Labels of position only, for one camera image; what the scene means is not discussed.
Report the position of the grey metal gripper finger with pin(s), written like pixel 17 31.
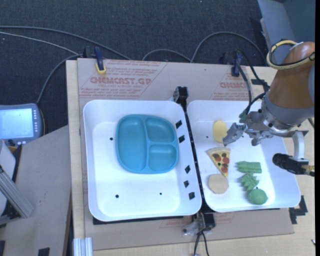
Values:
pixel 233 133
pixel 258 140

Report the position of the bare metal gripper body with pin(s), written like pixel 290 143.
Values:
pixel 260 122

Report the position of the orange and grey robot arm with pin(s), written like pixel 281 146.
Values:
pixel 290 82

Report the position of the yellow oval toy chip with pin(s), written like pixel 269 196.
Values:
pixel 218 131

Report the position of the toy pizza slice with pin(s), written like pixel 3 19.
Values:
pixel 221 158

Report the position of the green toy asparagus bundle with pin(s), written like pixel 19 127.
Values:
pixel 248 167

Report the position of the green toy lettuce leaf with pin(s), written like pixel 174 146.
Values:
pixel 248 181

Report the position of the thin black and white rod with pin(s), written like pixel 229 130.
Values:
pixel 193 150

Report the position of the white plastic tray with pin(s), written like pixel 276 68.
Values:
pixel 140 195
pixel 277 180

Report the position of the tan round biscuit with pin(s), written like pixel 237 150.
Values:
pixel 218 184

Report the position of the green round toy vegetable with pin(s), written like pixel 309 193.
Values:
pixel 257 196

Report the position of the brown cardboard board red print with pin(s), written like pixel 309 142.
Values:
pixel 155 80

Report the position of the blue divided plate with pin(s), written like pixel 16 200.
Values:
pixel 132 145

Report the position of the black cylinder on white bracket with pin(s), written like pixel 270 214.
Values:
pixel 287 162

